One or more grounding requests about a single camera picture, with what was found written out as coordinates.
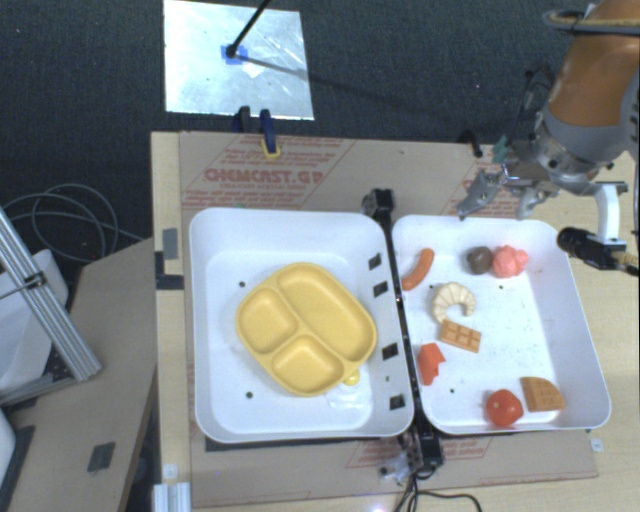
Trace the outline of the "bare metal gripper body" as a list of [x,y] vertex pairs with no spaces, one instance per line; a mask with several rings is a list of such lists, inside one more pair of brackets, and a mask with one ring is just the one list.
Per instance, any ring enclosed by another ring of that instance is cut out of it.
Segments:
[[600,165],[574,155],[555,139],[516,140],[506,147],[501,184],[508,189],[531,188],[576,196],[593,196]]

